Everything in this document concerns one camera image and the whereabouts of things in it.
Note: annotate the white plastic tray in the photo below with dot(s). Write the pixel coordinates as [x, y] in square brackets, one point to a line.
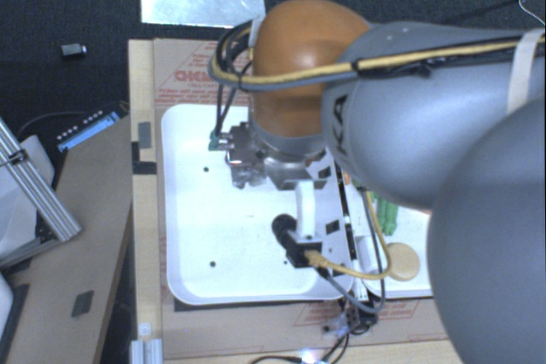
[409, 226]
[222, 226]

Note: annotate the tan round biscuit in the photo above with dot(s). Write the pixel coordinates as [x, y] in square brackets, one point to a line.
[405, 262]

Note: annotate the black cylinder on white bracket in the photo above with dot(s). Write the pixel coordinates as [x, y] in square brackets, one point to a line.
[301, 248]

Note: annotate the brown cardboard board, red print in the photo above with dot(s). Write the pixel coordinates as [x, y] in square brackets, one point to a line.
[239, 324]

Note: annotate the green toy vegetable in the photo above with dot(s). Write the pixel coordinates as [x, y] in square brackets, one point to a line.
[388, 217]

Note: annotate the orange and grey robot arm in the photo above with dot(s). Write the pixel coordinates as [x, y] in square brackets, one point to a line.
[426, 132]

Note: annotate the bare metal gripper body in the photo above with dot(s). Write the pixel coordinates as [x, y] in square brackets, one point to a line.
[249, 157]

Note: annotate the thin black and white rod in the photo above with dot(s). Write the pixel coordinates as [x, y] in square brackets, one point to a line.
[350, 234]

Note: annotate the small black box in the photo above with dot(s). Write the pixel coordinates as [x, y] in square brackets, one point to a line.
[72, 50]

